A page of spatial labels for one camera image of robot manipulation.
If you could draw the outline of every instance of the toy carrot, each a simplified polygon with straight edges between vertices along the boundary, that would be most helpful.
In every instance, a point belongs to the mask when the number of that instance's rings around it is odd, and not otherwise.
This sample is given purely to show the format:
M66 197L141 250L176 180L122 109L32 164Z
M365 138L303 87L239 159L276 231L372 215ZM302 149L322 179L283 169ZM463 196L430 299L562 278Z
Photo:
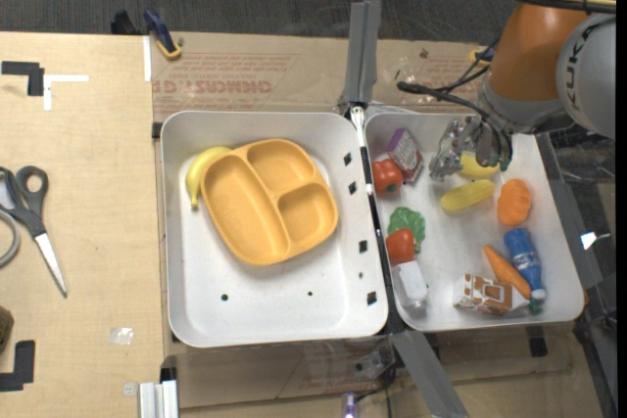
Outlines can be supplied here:
M490 261L490 265L497 279L511 284L525 299L529 300L531 298L531 286L529 286L529 283L518 273L518 270L504 257L499 255L499 252L492 246L486 244L483 247L483 252Z

